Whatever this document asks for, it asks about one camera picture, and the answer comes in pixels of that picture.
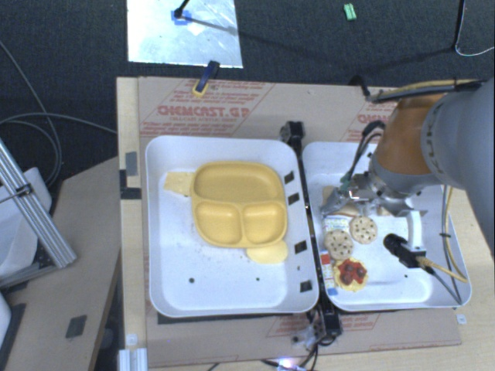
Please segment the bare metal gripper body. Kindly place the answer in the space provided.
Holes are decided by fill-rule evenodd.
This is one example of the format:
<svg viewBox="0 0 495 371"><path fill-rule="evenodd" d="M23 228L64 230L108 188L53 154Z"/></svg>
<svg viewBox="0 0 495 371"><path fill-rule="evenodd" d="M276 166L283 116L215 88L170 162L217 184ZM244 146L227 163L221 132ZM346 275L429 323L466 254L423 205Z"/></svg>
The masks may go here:
<svg viewBox="0 0 495 371"><path fill-rule="evenodd" d="M393 216L405 216L413 210L407 200L427 186L427 175L393 172L365 172L340 179L340 189L355 203L381 206Z"/></svg>

